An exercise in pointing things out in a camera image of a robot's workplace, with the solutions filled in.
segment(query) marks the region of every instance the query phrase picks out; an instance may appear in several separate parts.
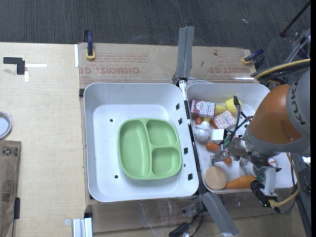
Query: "red and white box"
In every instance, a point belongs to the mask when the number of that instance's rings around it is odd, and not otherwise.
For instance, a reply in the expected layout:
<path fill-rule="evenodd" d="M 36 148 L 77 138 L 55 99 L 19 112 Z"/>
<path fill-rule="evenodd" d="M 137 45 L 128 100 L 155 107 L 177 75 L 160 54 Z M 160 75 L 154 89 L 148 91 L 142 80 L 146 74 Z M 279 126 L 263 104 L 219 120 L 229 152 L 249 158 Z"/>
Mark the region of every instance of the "red and white box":
<path fill-rule="evenodd" d="M 212 119 L 215 114 L 215 103 L 192 100 L 191 113 L 193 116 Z"/>
<path fill-rule="evenodd" d="M 216 115 L 211 123 L 215 129 L 226 129 L 236 124 L 236 119 L 230 111 L 224 111 L 223 113 Z"/>

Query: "green plate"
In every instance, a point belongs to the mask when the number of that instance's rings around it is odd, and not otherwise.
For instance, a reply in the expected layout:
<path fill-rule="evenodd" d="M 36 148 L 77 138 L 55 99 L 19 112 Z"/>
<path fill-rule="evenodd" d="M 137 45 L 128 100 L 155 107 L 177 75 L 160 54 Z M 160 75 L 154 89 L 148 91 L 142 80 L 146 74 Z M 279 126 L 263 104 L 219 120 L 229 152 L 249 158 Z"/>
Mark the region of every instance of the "green plate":
<path fill-rule="evenodd" d="M 118 131 L 118 155 L 124 173 L 134 179 L 167 178 L 182 165 L 177 130 L 157 118 L 125 121 Z"/>

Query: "wooden table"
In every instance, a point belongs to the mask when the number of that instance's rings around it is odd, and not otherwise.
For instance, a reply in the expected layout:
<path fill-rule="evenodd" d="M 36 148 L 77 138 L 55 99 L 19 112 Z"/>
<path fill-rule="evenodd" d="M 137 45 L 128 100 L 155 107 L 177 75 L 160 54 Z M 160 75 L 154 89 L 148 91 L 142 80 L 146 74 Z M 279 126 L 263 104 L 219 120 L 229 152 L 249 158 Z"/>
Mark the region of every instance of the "wooden table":
<path fill-rule="evenodd" d="M 2 57 L 20 57 L 29 81 L 16 74 L 16 65 L 0 64 L 0 110 L 12 116 L 6 140 L 21 141 L 17 237 L 70 237 L 68 223 L 83 218 L 86 208 L 79 98 L 79 70 L 75 45 L 0 43 Z M 291 213 L 235 220 L 242 236 L 304 236 L 295 206 Z M 96 236 L 157 236 L 175 227 L 96 234 Z M 214 222 L 206 222 L 197 236 L 222 236 Z"/>

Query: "dark gray carpet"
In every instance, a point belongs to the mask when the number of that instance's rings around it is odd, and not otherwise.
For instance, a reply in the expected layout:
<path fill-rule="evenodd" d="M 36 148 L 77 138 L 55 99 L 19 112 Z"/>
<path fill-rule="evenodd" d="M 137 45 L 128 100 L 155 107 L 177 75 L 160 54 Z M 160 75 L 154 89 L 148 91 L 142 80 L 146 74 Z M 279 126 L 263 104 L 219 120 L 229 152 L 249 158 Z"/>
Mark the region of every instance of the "dark gray carpet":
<path fill-rule="evenodd" d="M 195 27 L 194 45 L 262 48 L 265 65 L 282 63 L 311 25 L 308 0 L 0 0 L 0 41 L 177 45 L 179 28 Z"/>

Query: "round beige disc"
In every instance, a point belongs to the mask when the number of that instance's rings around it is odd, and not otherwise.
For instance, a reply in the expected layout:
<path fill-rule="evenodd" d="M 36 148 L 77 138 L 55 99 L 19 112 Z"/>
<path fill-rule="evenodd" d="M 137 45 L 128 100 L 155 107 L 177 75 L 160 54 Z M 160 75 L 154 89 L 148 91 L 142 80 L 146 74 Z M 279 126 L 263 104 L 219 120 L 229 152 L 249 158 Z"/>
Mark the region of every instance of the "round beige disc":
<path fill-rule="evenodd" d="M 209 167 L 204 175 L 205 184 L 213 190 L 222 190 L 227 184 L 227 175 L 220 167 Z"/>

